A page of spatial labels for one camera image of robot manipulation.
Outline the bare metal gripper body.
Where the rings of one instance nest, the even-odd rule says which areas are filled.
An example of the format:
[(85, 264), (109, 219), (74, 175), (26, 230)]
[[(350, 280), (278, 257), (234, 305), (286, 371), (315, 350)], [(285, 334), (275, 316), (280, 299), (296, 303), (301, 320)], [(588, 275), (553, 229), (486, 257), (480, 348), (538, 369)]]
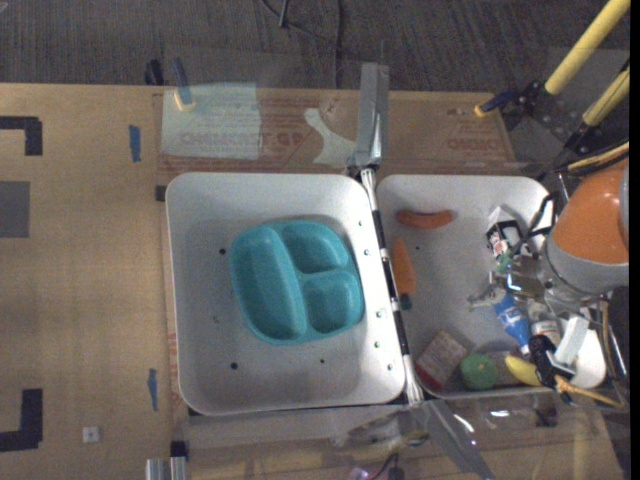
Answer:
[(539, 278), (540, 255), (519, 255), (506, 270), (505, 287), (514, 296), (543, 299), (546, 288)]

